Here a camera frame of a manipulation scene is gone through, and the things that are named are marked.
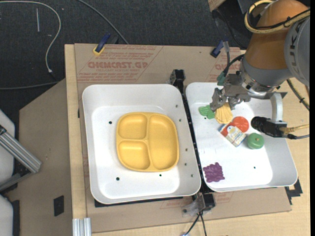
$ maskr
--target yellow divided plate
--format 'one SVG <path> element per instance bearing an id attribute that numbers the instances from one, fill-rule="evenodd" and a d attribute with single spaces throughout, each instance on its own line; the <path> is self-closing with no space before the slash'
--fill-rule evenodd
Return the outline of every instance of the yellow divided plate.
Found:
<path id="1" fill-rule="evenodd" d="M 116 146 L 120 162 L 135 171 L 168 171 L 179 158 L 176 126 L 168 116 L 157 113 L 135 112 L 120 117 Z"/>

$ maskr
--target red circular object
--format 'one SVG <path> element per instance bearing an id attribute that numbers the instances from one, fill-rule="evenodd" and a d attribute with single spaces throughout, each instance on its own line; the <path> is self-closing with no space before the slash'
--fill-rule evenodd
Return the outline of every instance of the red circular object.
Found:
<path id="1" fill-rule="evenodd" d="M 248 120 L 241 116 L 235 117 L 232 121 L 232 124 L 238 127 L 243 133 L 245 133 L 250 127 Z"/>

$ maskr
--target wooden table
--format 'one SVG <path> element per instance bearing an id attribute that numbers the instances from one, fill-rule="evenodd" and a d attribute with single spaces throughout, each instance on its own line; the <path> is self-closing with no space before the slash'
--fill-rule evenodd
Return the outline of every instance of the wooden table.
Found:
<path id="1" fill-rule="evenodd" d="M 86 192 L 84 184 L 83 158 L 81 148 L 81 131 L 78 119 L 78 91 L 76 82 L 74 45 L 65 45 L 66 92 L 69 127 L 69 152 L 71 171 L 72 216 L 83 219 L 88 216 Z M 297 83 L 296 87 L 307 95 L 304 85 Z M 284 98 L 285 107 L 283 119 L 289 126 L 299 126 L 309 123 L 309 112 L 298 103 L 286 83 L 282 91 L 288 91 Z M 274 214 L 263 214 L 246 217 L 227 218 L 206 221 L 207 233 L 212 236 L 307 236 L 310 235 L 310 145 L 309 139 L 288 141 L 303 194 L 293 198 L 292 211 Z M 115 232 L 94 233 L 95 236 L 179 236 L 186 232 L 191 223 L 130 229 Z M 201 222 L 198 222 L 190 233 L 191 236 L 204 235 Z"/>

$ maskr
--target white plastic object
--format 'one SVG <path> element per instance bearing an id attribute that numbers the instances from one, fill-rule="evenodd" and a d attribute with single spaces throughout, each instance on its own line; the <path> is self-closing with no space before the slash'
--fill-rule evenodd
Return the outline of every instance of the white plastic object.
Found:
<path id="1" fill-rule="evenodd" d="M 0 236 L 13 235 L 13 207 L 12 204 L 0 195 Z"/>
<path id="2" fill-rule="evenodd" d="M 14 137 L 14 123 L 0 110 L 0 124 Z M 8 180 L 14 169 L 14 157 L 0 145 L 0 184 Z"/>
<path id="3" fill-rule="evenodd" d="M 285 138 L 273 138 L 250 127 L 246 134 L 261 134 L 264 146 L 250 149 L 243 142 L 235 147 L 219 132 L 222 124 L 199 113 L 199 107 L 212 102 L 216 87 L 216 83 L 192 83 L 186 89 L 201 167 L 218 162 L 225 178 L 206 182 L 208 187 L 226 192 L 293 185 L 297 181 L 297 171 Z M 255 116 L 271 118 L 271 101 L 252 98 L 250 102 L 236 105 L 232 113 L 234 117 L 245 117 L 249 123 Z"/>
<path id="4" fill-rule="evenodd" d="M 182 96 L 168 84 L 92 85 L 82 95 L 91 192 L 103 204 L 190 196 L 201 186 Z M 132 112 L 167 115 L 176 125 L 179 161 L 165 172 L 124 167 L 116 151 L 119 118 Z"/>

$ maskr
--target black floor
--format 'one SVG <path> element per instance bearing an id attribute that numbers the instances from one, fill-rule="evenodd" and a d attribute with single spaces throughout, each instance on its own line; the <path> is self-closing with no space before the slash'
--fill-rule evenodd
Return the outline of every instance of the black floor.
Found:
<path id="1" fill-rule="evenodd" d="M 45 53 L 58 30 L 56 15 L 41 4 L 1 1 L 9 0 L 0 0 L 0 109 L 10 118 L 52 85 L 7 88 L 57 82 L 64 78 L 64 44 L 97 43 L 107 31 L 116 35 L 103 18 L 78 0 L 27 0 L 48 4 L 60 16 L 61 31 L 48 55 L 53 78 L 46 68 Z M 216 26 L 207 0 L 83 1 L 107 17 L 129 44 L 216 46 L 228 37 L 230 46 L 246 48 L 251 37 L 237 0 L 227 0 L 219 7 L 236 41 L 226 22 L 219 20 Z M 310 6 L 310 0 L 299 1 Z M 124 44 L 121 37 L 118 44 Z"/>

